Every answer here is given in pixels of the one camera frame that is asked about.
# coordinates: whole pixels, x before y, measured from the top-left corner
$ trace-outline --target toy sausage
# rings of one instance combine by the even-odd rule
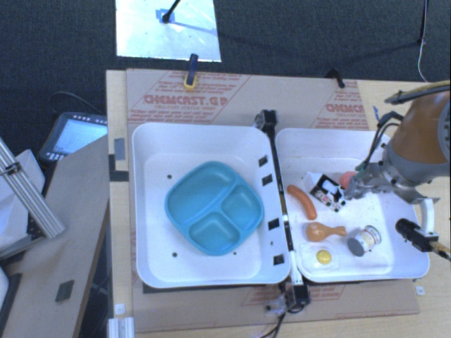
[[[305,194],[301,189],[295,185],[288,185],[287,192],[293,195],[304,207],[307,219],[314,220],[318,216],[316,214],[315,206],[307,194]]]

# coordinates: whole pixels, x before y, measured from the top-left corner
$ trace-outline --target white tray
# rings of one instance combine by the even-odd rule
[[[266,164],[259,167],[259,159]],[[271,145],[253,127],[146,123],[132,136],[137,271],[156,288],[273,284],[290,271]],[[234,251],[210,256],[191,244],[166,216],[164,200],[185,174],[207,161],[229,165],[264,203],[258,228]],[[272,175],[265,186],[262,178]],[[278,219],[279,227],[268,222]],[[283,263],[274,264],[282,256]]]
[[[307,190],[303,180],[307,172],[323,173],[338,182],[341,174],[354,170],[366,158],[373,136],[374,132],[347,130],[282,130],[276,145],[284,187],[294,184]],[[381,150],[375,152],[373,161],[381,159]],[[428,254],[405,242],[395,229],[400,218],[417,223],[414,208],[393,193],[367,194],[363,199],[347,201],[338,213],[311,196],[318,213],[314,221],[331,227],[344,225],[347,230],[346,237],[332,235],[318,243],[307,240],[305,229],[311,220],[307,220],[299,202],[288,193],[285,200],[297,267],[309,280],[323,283],[417,278],[428,272]],[[375,226],[382,242],[357,257],[347,248],[347,239],[365,225]],[[328,265],[316,259],[321,249],[332,255]]]

